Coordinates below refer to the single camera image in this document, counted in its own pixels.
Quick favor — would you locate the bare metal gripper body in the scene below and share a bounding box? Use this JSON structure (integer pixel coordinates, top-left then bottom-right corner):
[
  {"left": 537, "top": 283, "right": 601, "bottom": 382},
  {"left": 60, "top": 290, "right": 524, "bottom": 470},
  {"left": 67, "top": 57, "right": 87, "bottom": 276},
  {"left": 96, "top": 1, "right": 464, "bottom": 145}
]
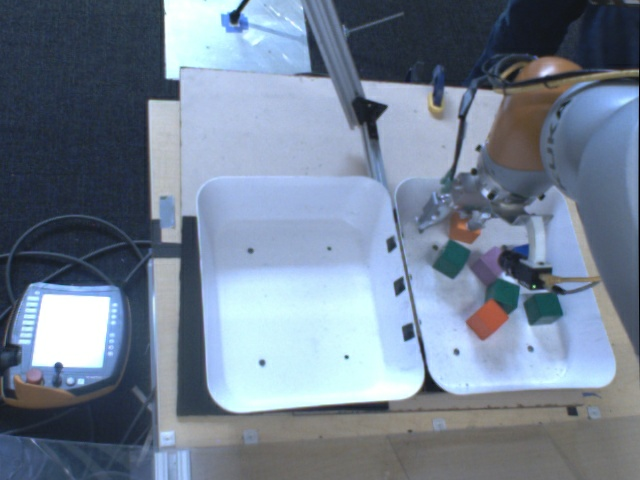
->
[{"left": 446, "top": 170, "right": 532, "bottom": 225}]

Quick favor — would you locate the orange cube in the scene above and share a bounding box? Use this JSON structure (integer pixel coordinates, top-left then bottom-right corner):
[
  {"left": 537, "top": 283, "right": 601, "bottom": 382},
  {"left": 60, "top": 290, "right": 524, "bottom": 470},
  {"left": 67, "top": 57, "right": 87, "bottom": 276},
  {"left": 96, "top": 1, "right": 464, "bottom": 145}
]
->
[
  {"left": 448, "top": 211, "right": 482, "bottom": 245},
  {"left": 465, "top": 298, "right": 510, "bottom": 342}
]

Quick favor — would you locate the green cube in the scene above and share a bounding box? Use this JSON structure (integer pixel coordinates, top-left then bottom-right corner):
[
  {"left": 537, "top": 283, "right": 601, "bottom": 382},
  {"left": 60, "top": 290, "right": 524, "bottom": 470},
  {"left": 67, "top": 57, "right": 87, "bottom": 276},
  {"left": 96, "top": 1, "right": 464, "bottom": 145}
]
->
[
  {"left": 432, "top": 239, "right": 472, "bottom": 280},
  {"left": 484, "top": 277, "right": 521, "bottom": 315},
  {"left": 523, "top": 291, "right": 564, "bottom": 327}
]

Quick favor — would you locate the purple cube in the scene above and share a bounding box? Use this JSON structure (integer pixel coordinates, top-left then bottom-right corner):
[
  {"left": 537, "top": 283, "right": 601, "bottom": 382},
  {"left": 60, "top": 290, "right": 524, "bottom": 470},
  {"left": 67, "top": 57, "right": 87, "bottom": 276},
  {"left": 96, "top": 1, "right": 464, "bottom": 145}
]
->
[{"left": 470, "top": 246, "right": 511, "bottom": 286}]

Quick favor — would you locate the white plastic tray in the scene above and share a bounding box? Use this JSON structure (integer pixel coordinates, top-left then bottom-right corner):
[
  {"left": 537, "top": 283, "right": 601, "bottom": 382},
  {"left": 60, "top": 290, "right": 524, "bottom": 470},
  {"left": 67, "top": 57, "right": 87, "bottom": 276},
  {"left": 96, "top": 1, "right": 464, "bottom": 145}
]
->
[
  {"left": 393, "top": 176, "right": 617, "bottom": 396},
  {"left": 195, "top": 175, "right": 427, "bottom": 414}
]

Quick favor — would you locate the pale wood board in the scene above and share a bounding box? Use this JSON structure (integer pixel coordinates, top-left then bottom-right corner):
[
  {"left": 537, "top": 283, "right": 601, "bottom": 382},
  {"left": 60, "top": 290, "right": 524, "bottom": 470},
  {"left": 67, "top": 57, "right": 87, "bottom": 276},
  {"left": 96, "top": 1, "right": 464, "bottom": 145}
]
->
[{"left": 178, "top": 66, "right": 621, "bottom": 417}]

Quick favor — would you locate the person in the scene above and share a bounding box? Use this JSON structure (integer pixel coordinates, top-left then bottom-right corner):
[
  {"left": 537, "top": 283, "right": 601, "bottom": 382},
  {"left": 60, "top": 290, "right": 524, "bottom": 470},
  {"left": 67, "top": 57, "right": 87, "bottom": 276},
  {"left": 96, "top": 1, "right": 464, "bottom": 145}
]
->
[{"left": 467, "top": 0, "right": 640, "bottom": 89}]

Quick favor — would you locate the black cylinder on white bracket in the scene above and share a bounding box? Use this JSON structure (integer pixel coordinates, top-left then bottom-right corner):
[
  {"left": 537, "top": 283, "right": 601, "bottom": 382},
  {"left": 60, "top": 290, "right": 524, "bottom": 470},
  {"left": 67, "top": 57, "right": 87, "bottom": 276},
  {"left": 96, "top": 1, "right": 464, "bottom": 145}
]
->
[{"left": 497, "top": 215, "right": 554, "bottom": 290}]

